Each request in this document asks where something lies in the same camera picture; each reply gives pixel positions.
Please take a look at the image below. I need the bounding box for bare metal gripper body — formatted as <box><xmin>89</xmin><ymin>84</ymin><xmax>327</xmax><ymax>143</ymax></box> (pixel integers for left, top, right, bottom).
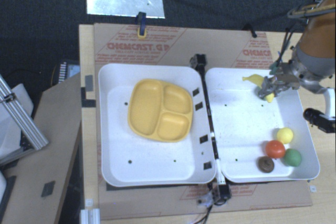
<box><xmin>272</xmin><ymin>63</ymin><xmax>329</xmax><ymax>94</ymax></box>

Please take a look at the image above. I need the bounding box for yellow banana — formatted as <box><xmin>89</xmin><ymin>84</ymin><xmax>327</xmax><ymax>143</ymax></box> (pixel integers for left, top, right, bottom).
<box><xmin>241</xmin><ymin>73</ymin><xmax>276</xmax><ymax>104</ymax></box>

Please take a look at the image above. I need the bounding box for white plastic tray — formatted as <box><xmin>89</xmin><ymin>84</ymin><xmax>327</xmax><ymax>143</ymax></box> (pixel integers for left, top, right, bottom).
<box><xmin>98</xmin><ymin>62</ymin><xmax>218</xmax><ymax>188</ymax></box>
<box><xmin>204</xmin><ymin>67</ymin><xmax>321</xmax><ymax>184</ymax></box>

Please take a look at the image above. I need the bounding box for yellow ball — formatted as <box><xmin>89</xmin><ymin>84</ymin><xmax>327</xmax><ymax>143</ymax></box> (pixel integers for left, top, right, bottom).
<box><xmin>276</xmin><ymin>127</ymin><xmax>294</xmax><ymax>145</ymax></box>

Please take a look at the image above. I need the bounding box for orange ball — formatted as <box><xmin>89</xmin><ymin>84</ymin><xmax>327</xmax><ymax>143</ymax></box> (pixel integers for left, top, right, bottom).
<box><xmin>265</xmin><ymin>140</ymin><xmax>286</xmax><ymax>159</ymax></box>

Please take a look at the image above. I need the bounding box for thin black and white rod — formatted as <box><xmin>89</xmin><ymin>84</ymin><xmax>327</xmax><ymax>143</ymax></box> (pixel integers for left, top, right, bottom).
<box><xmin>198</xmin><ymin>65</ymin><xmax>226</xmax><ymax>185</ymax></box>

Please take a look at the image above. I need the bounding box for green ball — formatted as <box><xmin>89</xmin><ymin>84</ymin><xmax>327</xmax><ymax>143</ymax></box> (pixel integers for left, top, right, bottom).
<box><xmin>282</xmin><ymin>148</ymin><xmax>302</xmax><ymax>167</ymax></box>

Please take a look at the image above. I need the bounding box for yellow divided plate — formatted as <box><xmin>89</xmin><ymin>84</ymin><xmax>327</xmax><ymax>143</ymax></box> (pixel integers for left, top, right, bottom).
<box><xmin>127</xmin><ymin>78</ymin><xmax>194</xmax><ymax>143</ymax></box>

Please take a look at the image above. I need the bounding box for brown cardboard board red print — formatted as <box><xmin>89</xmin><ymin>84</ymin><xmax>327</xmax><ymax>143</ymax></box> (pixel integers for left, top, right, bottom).
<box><xmin>93</xmin><ymin>22</ymin><xmax>314</xmax><ymax>221</ymax></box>

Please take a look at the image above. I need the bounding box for black cylinder on white bracket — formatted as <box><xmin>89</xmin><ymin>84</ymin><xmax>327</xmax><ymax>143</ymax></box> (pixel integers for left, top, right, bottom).
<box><xmin>303</xmin><ymin>88</ymin><xmax>336</xmax><ymax>134</ymax></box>

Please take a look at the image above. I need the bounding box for black block with thin wires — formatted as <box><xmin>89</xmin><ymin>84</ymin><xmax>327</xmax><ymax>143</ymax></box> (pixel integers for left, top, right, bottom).
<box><xmin>211</xmin><ymin>183</ymin><xmax>233</xmax><ymax>206</ymax></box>
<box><xmin>189</xmin><ymin>54</ymin><xmax>207</xmax><ymax>69</ymax></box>

